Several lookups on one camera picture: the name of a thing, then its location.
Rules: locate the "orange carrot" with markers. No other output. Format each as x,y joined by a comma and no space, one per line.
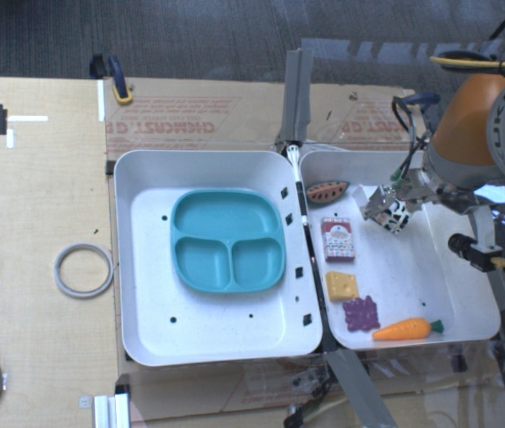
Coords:
402,330

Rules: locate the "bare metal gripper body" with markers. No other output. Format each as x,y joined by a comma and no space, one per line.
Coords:
431,191

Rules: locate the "white tape roll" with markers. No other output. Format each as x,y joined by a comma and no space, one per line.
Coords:
58,279

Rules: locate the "purple grapes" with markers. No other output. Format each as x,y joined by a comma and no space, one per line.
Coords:
360,314

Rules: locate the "brown cardboard board, red print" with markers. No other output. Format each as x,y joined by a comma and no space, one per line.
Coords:
234,114

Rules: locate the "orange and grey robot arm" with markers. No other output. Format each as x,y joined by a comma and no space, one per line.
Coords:
471,123

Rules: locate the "yellow cheese wedge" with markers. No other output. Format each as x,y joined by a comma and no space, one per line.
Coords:
341,285

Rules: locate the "black cylinder on white bracket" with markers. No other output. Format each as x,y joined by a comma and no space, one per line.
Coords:
473,250

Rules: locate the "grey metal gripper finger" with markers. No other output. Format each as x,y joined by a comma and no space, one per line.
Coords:
375,203
414,205

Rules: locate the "red carton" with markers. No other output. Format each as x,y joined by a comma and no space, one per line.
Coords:
337,239

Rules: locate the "watermelon slice toy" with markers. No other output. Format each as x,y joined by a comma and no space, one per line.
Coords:
326,192

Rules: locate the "black and white cow-print carton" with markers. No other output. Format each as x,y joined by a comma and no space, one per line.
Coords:
394,219

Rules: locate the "white plastic tray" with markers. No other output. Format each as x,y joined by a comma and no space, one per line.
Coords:
408,283
154,319

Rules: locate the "teal divided plate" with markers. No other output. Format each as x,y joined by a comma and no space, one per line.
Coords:
228,221

